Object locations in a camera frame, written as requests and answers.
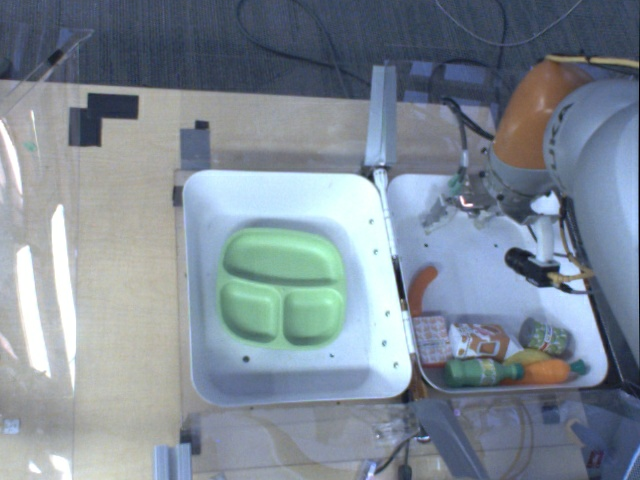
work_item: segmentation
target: green plate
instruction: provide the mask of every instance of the green plate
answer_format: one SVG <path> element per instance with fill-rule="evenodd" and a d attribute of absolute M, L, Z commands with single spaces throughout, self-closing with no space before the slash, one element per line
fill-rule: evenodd
<path fill-rule="evenodd" d="M 320 348 L 344 324 L 342 257 L 326 238 L 279 228 L 245 228 L 226 241 L 217 308 L 224 328 L 256 346 Z"/>

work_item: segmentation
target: clear plastic sheet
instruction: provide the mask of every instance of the clear plastic sheet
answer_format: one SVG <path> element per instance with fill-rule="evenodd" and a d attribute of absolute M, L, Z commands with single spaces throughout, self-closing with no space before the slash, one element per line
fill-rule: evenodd
<path fill-rule="evenodd" d="M 26 31 L 14 66 L 27 62 L 19 55 Z M 72 475 L 79 165 L 60 102 L 42 87 L 77 82 L 78 47 L 89 36 L 58 31 L 24 80 L 0 81 L 2 478 Z"/>

